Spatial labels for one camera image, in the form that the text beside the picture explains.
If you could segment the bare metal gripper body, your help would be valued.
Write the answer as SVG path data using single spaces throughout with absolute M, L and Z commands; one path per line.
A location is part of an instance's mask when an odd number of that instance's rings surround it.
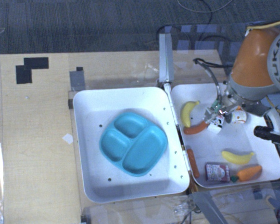
M 231 113 L 241 105 L 241 97 L 234 92 L 225 90 L 224 93 L 217 93 L 216 100 L 210 107 L 207 107 L 204 114 L 205 123 L 210 123 L 217 116 Z

